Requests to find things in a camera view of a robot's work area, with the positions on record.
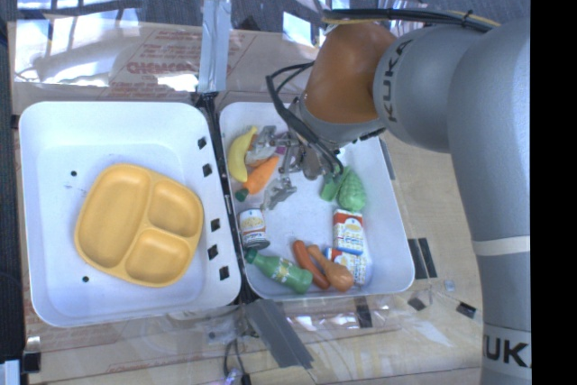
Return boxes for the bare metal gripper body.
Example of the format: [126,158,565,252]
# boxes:
[275,130,345,182]

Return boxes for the small white and yellow can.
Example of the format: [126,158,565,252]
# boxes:
[237,207,271,251]

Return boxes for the green bottle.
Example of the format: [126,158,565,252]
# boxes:
[243,248,314,296]

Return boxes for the brown cardboard board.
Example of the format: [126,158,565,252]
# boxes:
[6,20,486,385]

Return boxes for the white plastic tray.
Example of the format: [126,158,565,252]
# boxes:
[17,100,243,328]
[217,101,417,302]

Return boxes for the orange chicken drumstick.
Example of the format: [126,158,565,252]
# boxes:
[307,243,356,293]

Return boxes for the red and white carton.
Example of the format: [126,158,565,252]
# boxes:
[332,207,365,258]
[324,247,373,288]

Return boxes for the yellow divided plate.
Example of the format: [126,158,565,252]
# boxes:
[73,162,206,289]

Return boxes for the yellow banana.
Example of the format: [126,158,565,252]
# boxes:
[226,125,260,184]

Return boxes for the orange carrot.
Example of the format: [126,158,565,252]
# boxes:
[234,154,281,203]

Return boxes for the red sausage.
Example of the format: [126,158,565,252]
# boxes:
[291,239,332,290]

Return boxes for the green grapes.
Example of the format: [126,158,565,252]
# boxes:
[337,168,368,214]

